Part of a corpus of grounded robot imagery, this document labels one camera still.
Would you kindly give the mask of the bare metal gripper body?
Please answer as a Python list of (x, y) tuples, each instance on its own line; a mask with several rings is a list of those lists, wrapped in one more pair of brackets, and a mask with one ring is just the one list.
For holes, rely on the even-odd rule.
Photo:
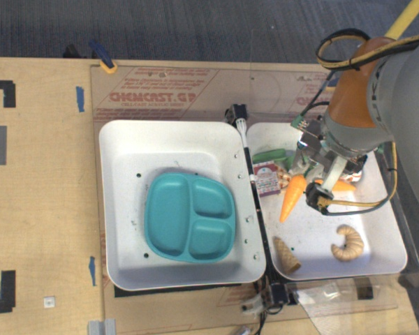
[(320, 165), (327, 173), (335, 159), (341, 157), (346, 160), (344, 174), (359, 173), (367, 162), (367, 154), (363, 151), (346, 148), (338, 142), (327, 130), (321, 120), (303, 121), (302, 134), (297, 142), (300, 156), (305, 163)]

